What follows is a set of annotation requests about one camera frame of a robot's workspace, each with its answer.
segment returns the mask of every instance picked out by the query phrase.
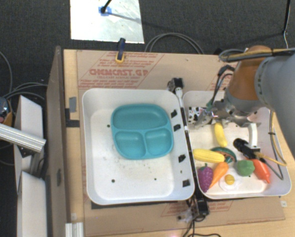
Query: table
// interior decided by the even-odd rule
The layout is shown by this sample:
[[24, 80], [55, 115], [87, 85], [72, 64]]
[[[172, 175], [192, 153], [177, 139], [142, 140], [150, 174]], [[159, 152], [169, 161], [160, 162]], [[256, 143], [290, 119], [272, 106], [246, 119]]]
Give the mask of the table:
[[[78, 96], [78, 75], [77, 75], [77, 50], [64, 50], [64, 81], [65, 81], [65, 108], [69, 108], [69, 99]], [[70, 113], [70, 119], [79, 119], [79, 112]], [[271, 221], [262, 223], [249, 223], [239, 225], [200, 227], [195, 233], [211, 234], [218, 233], [223, 237], [239, 236], [295, 236], [295, 160], [284, 140], [284, 137], [275, 121], [277, 136], [281, 142], [284, 157], [288, 163], [288, 171], [292, 181], [291, 192], [281, 197], [286, 219], [284, 221]], [[78, 127], [68, 127], [67, 130], [67, 168], [69, 186], [69, 200], [71, 211], [75, 212], [76, 221], [83, 221], [83, 180], [80, 155], [80, 129]], [[127, 235], [113, 235], [115, 237], [173, 237], [182, 236], [185, 230], [171, 230], [160, 232], [137, 233]]]

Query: green pepper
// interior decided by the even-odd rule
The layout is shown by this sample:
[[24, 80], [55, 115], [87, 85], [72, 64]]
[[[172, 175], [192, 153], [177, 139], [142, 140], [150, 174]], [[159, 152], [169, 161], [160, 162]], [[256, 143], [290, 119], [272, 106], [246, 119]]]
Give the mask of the green pepper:
[[239, 160], [236, 166], [241, 176], [250, 176], [255, 170], [254, 163], [251, 160]]

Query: fried egg toy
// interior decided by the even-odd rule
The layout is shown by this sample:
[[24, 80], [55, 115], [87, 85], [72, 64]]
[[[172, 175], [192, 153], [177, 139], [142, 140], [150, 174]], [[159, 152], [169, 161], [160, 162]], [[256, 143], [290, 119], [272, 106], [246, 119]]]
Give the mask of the fried egg toy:
[[237, 191], [242, 183], [242, 177], [235, 169], [229, 169], [227, 173], [219, 180], [218, 184], [226, 192]]

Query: orange pepper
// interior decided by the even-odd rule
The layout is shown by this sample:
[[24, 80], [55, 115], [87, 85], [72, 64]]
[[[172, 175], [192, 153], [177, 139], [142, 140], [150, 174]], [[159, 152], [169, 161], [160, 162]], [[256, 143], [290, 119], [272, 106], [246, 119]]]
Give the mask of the orange pepper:
[[255, 167], [254, 173], [257, 176], [257, 178], [260, 180], [265, 180], [268, 184], [270, 184], [270, 180], [269, 180], [270, 172], [269, 172], [269, 169], [267, 168], [267, 165], [258, 159], [250, 159], [250, 160], [254, 163], [254, 167]]
[[222, 176], [228, 171], [228, 164], [226, 162], [220, 162], [213, 171], [213, 179], [209, 188], [216, 184]]

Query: blue plate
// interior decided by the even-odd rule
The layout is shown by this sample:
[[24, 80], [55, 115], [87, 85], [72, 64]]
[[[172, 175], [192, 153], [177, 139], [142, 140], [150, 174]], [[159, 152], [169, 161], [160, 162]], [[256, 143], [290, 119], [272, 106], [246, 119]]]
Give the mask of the blue plate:
[[116, 108], [111, 116], [111, 129], [117, 151], [127, 159], [162, 157], [173, 147], [171, 122], [158, 105]]

